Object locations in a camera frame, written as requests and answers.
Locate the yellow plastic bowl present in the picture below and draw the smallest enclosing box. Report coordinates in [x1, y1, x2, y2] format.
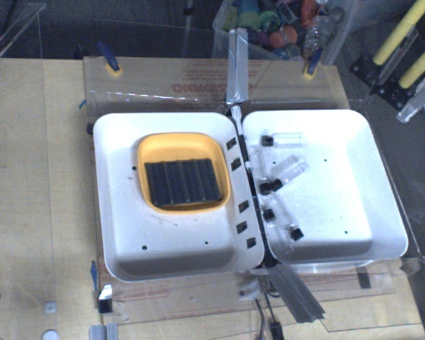
[137, 132, 232, 213]

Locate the black ribbed rectangular block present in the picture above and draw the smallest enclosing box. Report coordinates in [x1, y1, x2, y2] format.
[144, 158, 223, 207]

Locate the thin black and white rod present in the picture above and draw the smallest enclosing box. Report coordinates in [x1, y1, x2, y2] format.
[229, 105, 276, 267]

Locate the clear plastic bottle black cap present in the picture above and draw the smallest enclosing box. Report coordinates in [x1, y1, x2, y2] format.
[249, 147, 273, 196]
[260, 131, 304, 149]
[274, 203, 305, 242]
[261, 193, 283, 222]
[268, 157, 311, 192]

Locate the brown cardboard board red print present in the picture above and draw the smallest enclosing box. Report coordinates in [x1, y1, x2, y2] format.
[81, 55, 400, 327]

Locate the white plastic tray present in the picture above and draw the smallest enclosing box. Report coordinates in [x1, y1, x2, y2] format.
[240, 109, 409, 265]
[92, 111, 266, 282]

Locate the clear plastic storage bin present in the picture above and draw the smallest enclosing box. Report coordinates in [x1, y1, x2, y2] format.
[212, 0, 362, 62]

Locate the small black and white block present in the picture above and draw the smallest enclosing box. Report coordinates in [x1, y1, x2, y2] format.
[98, 284, 113, 314]

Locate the yellow foam tube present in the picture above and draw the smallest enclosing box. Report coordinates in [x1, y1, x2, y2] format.
[398, 46, 425, 89]
[372, 0, 425, 66]

